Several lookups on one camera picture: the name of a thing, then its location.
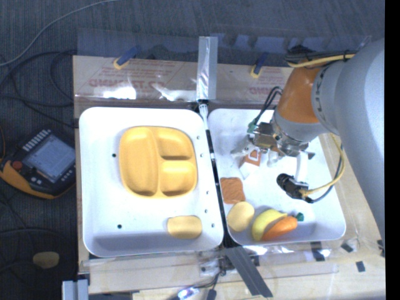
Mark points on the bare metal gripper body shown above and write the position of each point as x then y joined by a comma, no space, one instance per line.
265,137

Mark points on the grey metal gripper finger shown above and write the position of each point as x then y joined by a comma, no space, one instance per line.
243,146
272,159

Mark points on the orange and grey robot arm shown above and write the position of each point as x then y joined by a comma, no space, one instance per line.
347,105

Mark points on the white and orange carton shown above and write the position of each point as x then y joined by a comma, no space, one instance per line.
250,166

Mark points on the white plastic tray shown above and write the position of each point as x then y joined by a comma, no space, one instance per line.
103,183
268,195

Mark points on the brown square biscuit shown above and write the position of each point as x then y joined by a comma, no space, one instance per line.
232,191

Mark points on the yellow banana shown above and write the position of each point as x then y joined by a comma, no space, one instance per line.
262,222

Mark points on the yellow round biscuit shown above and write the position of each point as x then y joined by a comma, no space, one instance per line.
240,216

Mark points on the orange carrot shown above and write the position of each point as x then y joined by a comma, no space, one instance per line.
281,227

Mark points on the yellow bread roll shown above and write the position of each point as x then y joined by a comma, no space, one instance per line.
184,227

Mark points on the yellow divided plate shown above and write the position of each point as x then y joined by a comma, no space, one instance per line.
139,161

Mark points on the brown cardboard board red print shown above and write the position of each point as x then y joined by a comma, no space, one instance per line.
131,80

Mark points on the black cylinder on white bracket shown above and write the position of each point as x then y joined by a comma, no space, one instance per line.
293,184

